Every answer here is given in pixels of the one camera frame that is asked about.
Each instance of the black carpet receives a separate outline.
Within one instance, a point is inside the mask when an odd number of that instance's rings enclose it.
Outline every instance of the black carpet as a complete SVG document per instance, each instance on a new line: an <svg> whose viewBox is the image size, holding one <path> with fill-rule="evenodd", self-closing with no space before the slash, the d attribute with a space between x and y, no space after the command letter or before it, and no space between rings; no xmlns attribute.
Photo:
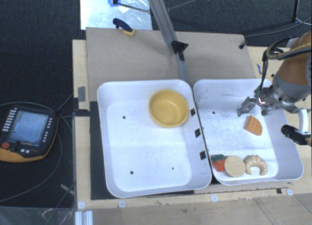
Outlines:
<svg viewBox="0 0 312 225"><path fill-rule="evenodd" d="M171 8L190 0L164 0ZM58 109L72 94L72 39L84 39L80 30L79 0L0 0L0 104L36 102ZM311 0L300 0L298 17L311 16ZM196 0L170 10L176 31L253 35L294 27L294 0ZM247 45L267 46L287 36L300 36L311 28L301 25L274 35L246 38ZM61 110L73 112L71 99ZM0 163L0 205L55 207L66 193L61 184L73 184L72 135L59 123L63 154L55 174L33 191L1 200L33 188L55 168L60 143L48 156L27 164ZM71 207L67 195L60 207Z"/></svg>

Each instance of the emergency stop button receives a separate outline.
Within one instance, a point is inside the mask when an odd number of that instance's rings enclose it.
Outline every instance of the emergency stop button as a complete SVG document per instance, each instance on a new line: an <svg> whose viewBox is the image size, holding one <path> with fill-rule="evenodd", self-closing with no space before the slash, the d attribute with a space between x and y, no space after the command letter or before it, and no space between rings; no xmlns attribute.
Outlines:
<svg viewBox="0 0 312 225"><path fill-rule="evenodd" d="M9 142L3 142L1 144L1 148L8 150L10 148L10 143Z"/></svg>

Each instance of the black clamp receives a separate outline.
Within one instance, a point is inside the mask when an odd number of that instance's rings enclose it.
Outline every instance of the black clamp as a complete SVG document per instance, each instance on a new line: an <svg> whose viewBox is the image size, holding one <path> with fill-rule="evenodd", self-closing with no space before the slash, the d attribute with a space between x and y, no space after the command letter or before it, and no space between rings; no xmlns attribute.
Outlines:
<svg viewBox="0 0 312 225"><path fill-rule="evenodd" d="M176 40L173 40L171 42L171 47L173 48L175 53L179 53L179 58L180 61L184 61L184 55L183 55L183 51L186 49L186 47L188 47L189 44L187 43L182 43Z"/></svg>

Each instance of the yellow bowl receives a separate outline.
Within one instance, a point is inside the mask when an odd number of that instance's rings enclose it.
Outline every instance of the yellow bowl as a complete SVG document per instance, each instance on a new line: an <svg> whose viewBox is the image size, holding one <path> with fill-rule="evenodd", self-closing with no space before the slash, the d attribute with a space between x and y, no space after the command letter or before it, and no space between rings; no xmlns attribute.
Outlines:
<svg viewBox="0 0 312 225"><path fill-rule="evenodd" d="M154 93L149 101L149 111L153 121L165 128L179 126L189 116L189 106L185 98L173 90Z"/></svg>

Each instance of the tray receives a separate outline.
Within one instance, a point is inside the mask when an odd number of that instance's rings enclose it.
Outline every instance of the tray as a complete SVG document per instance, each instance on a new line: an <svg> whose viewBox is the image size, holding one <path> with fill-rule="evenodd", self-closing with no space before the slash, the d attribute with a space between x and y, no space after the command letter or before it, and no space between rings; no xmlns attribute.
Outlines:
<svg viewBox="0 0 312 225"><path fill-rule="evenodd" d="M150 97L170 89L187 101L190 114L174 128L149 115ZM212 173L190 86L181 80L107 82L97 91L105 177L116 197L206 187Z"/></svg>
<svg viewBox="0 0 312 225"><path fill-rule="evenodd" d="M248 114L238 117L237 108L247 96L253 97L259 79L248 80L199 80L194 85L194 98L203 126L203 132L210 155L236 155L245 159L248 155L259 155L268 165L268 172L259 175L259 168L252 167L252 175L244 174L234 178L213 168L216 179L225 185L248 184L266 181L293 180L303 174L303 165L296 145L281 133L287 124L282 109L272 110L262 116L256 107ZM271 85L265 80L264 87ZM262 124L262 135L257 136L246 129L249 115Z"/></svg>

